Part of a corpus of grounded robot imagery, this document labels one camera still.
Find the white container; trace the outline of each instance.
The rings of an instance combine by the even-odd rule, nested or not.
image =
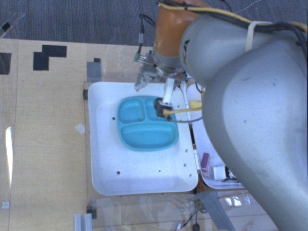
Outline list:
[[[201,101],[201,94],[196,89],[195,85],[190,85],[187,88],[187,98],[189,101]],[[202,115],[201,111],[191,112],[192,120],[200,117]],[[193,134],[195,138],[195,144],[198,151],[200,160],[202,160],[203,153],[209,153],[210,155],[210,164],[209,164],[209,173],[202,173],[203,181],[211,188],[217,190],[229,190],[229,189],[243,189],[244,186],[241,183],[234,182],[220,182],[214,179],[214,167],[225,166],[225,163],[222,161],[220,156],[215,151],[208,135],[205,130],[203,121],[193,123]]]
[[[97,82],[88,92],[92,183],[103,195],[186,192],[198,182],[197,167],[187,124],[178,124],[178,141],[160,151],[134,151],[118,135],[116,110],[122,99],[164,95],[164,84],[150,83],[136,92],[134,83]],[[185,108],[180,89],[171,103]],[[186,120],[186,113],[176,114]]]

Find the metal bracket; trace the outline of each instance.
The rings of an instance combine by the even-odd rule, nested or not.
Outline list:
[[[74,231],[92,231],[92,214],[76,214],[74,216]]]
[[[194,153],[194,159],[196,161],[197,170],[201,170],[199,154],[198,154],[197,150],[194,150],[193,153]]]
[[[198,193],[197,196],[219,230],[235,230],[226,211],[219,202],[216,192],[202,192]]]
[[[96,219],[96,199],[92,198],[87,205],[87,213],[92,214],[92,219]]]

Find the gray carpet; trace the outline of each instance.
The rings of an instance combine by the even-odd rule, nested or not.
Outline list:
[[[205,0],[227,10],[220,0]],[[226,0],[237,12],[256,0]],[[20,39],[137,45],[139,13],[156,18],[156,0],[0,0],[0,24],[15,12],[26,13]],[[253,20],[299,21],[307,24],[308,0],[265,0],[240,15]],[[145,45],[154,29],[145,28]]]

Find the cable tie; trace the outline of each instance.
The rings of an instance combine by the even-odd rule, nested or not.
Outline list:
[[[183,2],[183,3],[182,3],[182,6],[184,7],[185,10],[188,10],[188,6],[189,6],[189,5],[188,5],[187,3]]]
[[[252,45],[253,45],[253,41],[254,41],[255,27],[256,27],[256,25],[258,25],[260,23],[272,24],[271,22],[265,22],[265,21],[253,21],[252,23],[250,23],[250,25],[248,26],[245,51],[249,51],[249,50],[252,49]]]

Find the blue divided plate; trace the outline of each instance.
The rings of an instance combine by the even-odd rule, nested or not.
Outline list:
[[[136,96],[120,102],[117,127],[126,147],[137,151],[156,151],[169,148],[178,140],[177,124],[156,115],[156,98]]]

